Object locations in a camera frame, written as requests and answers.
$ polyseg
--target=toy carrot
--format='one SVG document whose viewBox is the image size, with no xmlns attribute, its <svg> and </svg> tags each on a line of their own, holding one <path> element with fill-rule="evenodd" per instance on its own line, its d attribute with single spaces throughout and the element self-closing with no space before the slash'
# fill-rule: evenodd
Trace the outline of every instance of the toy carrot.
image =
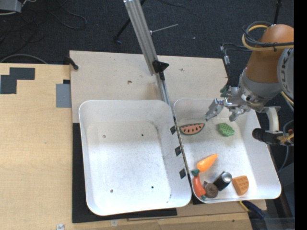
<svg viewBox="0 0 307 230">
<path fill-rule="evenodd" d="M 217 153 L 212 154 L 203 160 L 199 161 L 196 165 L 197 169 L 191 171 L 194 176 L 197 176 L 199 172 L 205 172 L 214 163 L 217 158 Z"/>
<path fill-rule="evenodd" d="M 193 188 L 194 188 L 195 195 L 197 197 L 203 198 L 203 196 L 206 194 L 205 189 L 201 185 L 201 180 L 200 180 L 199 174 L 197 174 L 197 176 L 193 177 Z"/>
</svg>

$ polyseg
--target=white tray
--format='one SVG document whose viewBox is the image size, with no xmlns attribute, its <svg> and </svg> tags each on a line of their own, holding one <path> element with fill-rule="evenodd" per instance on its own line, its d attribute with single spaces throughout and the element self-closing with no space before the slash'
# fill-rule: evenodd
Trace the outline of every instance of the white tray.
<svg viewBox="0 0 307 230">
<path fill-rule="evenodd" d="M 217 153 L 218 158 L 205 172 L 200 173 L 201 182 L 214 182 L 223 171 L 232 177 L 246 175 L 249 180 L 248 191 L 238 196 L 232 183 L 218 193 L 216 198 L 206 198 L 201 202 L 218 203 L 226 201 L 274 199 L 281 193 L 281 185 L 274 168 L 268 147 L 252 137 L 252 131 L 260 127 L 255 111 L 240 115 L 234 122 L 229 121 L 230 112 L 222 112 L 205 121 L 205 112 L 213 99 L 180 99 L 174 104 L 178 126 L 205 123 L 202 131 L 195 135 L 180 134 L 188 171 L 196 169 L 198 161 Z M 223 137 L 218 123 L 227 123 L 234 130 L 233 136 Z"/>
<path fill-rule="evenodd" d="M 165 102 L 91 100 L 80 106 L 79 118 L 86 202 L 93 213 L 189 203 L 191 187 L 178 153 L 172 110 Z"/>
</svg>

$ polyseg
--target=toy watermelon slice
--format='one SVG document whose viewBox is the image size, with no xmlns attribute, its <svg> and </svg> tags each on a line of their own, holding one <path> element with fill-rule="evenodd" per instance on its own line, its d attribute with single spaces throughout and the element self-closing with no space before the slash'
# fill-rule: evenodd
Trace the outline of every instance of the toy watermelon slice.
<svg viewBox="0 0 307 230">
<path fill-rule="evenodd" d="M 179 127 L 180 132 L 184 135 L 195 135 L 199 133 L 203 128 L 205 124 L 190 124 L 190 125 L 182 125 Z"/>
</svg>

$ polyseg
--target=black tripod leg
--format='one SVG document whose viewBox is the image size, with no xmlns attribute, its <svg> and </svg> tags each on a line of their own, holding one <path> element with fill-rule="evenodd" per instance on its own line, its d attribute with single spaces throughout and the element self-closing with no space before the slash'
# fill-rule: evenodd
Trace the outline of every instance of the black tripod leg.
<svg viewBox="0 0 307 230">
<path fill-rule="evenodd" d="M 145 3 L 146 0 L 142 0 L 141 1 L 141 5 L 143 5 L 143 3 Z M 119 32 L 114 36 L 114 41 L 116 41 L 117 43 L 121 43 L 119 41 L 119 36 L 122 34 L 122 32 L 125 30 L 125 28 L 129 25 L 130 23 L 130 19 L 128 19 L 126 21 L 126 23 L 123 25 L 123 27 L 119 30 Z"/>
<path fill-rule="evenodd" d="M 282 6 L 282 0 L 277 0 L 276 6 L 277 6 L 277 8 L 276 8 L 275 18 L 274 18 L 273 24 L 277 24 L 277 17 L 278 17 L 279 9 Z"/>
</svg>

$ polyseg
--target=wooden table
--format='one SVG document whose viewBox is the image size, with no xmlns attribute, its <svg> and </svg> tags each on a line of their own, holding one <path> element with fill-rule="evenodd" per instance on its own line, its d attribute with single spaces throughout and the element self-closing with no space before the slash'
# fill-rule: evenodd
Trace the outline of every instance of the wooden table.
<svg viewBox="0 0 307 230">
<path fill-rule="evenodd" d="M 71 57 L 82 71 L 84 62 L 101 63 L 107 58 L 112 61 L 123 61 L 125 56 L 114 53 L 91 54 L 89 58 L 84 58 L 84 53 L 75 51 L 71 52 Z M 143 60 L 136 55 L 132 57 Z M 169 67 L 169 72 L 168 69 L 165 70 L 172 102 L 180 95 L 173 94 L 178 87 L 169 83 L 179 83 L 177 81 L 179 74 L 186 74 L 185 79 L 192 77 L 192 71 L 186 65 L 185 59 L 187 58 L 166 56 L 159 58 L 160 61 L 176 64 L 172 69 Z M 215 83 L 210 87 L 210 91 L 206 92 L 209 93 L 207 97 L 217 96 L 219 88 L 215 86 L 226 82 L 222 60 L 201 58 L 189 60 L 196 62 L 194 65 L 196 68 L 204 68 L 204 72 L 207 68 L 207 73 L 210 74 L 206 78 L 207 84 Z M 17 80 L 16 94 L 0 94 L 1 229 L 55 230 L 58 224 L 63 224 L 62 229 L 65 230 L 187 230 L 203 227 L 208 230 L 225 229 L 225 227 L 229 230 L 252 229 L 247 212 L 238 202 L 188 204 L 177 209 L 176 217 L 163 219 L 134 218 L 72 223 L 72 123 L 74 109 L 83 97 L 80 95 L 77 97 L 74 92 L 77 87 L 72 82 L 73 105 L 71 108 L 59 108 L 56 84 L 70 80 L 71 75 L 76 72 L 69 65 L 1 63 L 0 75 L 9 75 L 10 68 L 35 68 L 35 79 Z M 133 78 L 127 80 L 132 81 L 130 84 L 137 81 Z M 154 82 L 153 93 L 159 93 L 155 89 Z M 263 210 L 266 209 L 265 200 L 255 200 L 253 203 Z"/>
</svg>

